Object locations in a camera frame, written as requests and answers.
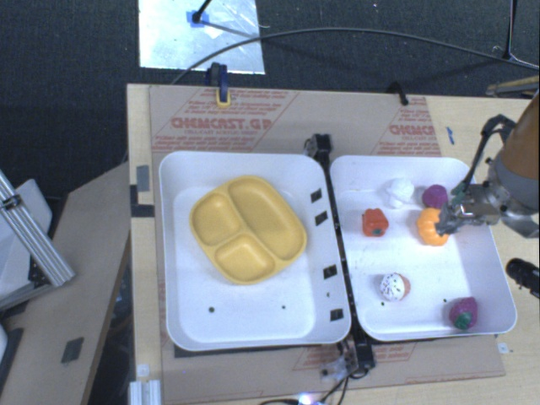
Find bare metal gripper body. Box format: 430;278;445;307
458;182;540;239

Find orange toy pumpkin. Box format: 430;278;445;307
416;207;451;247

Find white plastic tray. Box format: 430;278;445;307
158;149;353;352
328;154;519;343

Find white toy cauliflower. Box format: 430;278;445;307
384;177;416;209

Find red-orange toy pepper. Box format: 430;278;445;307
361;208;390;239

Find white frosted toy cupcake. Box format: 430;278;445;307
379;272;412;303

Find purple toy fruit green stem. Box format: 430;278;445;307
447;296;479;332

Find thin black rod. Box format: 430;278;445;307
318;153;362;342

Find yellow divided plate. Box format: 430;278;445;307
188;175;308;287

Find brown cardboard board red print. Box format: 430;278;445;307
148;84;507;405

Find black block with wires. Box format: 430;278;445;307
344;337;377;374
304;132;335;160

